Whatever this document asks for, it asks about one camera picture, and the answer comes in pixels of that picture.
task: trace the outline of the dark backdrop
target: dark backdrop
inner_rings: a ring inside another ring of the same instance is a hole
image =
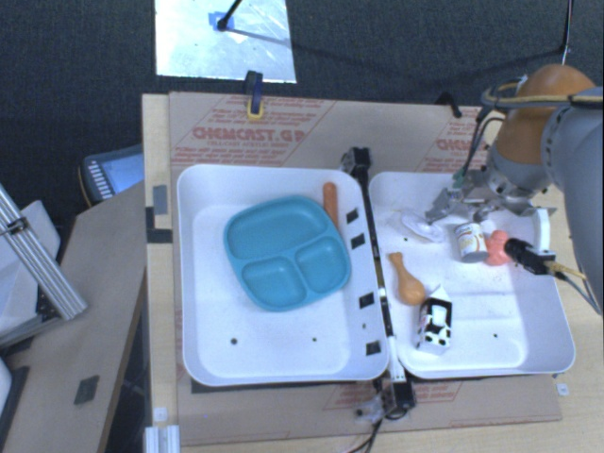
[[[276,95],[475,105],[560,61],[567,0],[286,0],[298,83]],[[603,0],[576,0],[568,63],[602,84]],[[154,0],[0,0],[0,182],[57,225],[85,209],[76,168],[141,140],[141,95],[240,92],[155,76]]]

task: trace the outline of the cow print carton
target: cow print carton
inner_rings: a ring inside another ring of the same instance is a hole
[[[419,310],[418,350],[441,355],[451,346],[452,312],[451,299],[439,285]]]

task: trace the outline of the small can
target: small can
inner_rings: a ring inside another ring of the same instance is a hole
[[[489,256],[484,242],[484,233],[478,223],[465,223],[455,227],[455,237],[460,248],[461,261],[476,263],[486,260]]]

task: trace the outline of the yellow clip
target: yellow clip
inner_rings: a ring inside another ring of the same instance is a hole
[[[258,121],[259,119],[262,119],[262,116],[264,115],[264,103],[262,101],[260,101],[260,107],[258,109],[258,114],[254,114],[252,112],[252,100],[248,99],[247,101],[247,119],[254,120],[254,121]]]

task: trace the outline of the blue plate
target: blue plate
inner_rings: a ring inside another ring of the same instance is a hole
[[[350,260],[340,233],[316,202],[288,196],[233,216],[228,259],[249,297],[267,310],[291,310],[340,290]]]

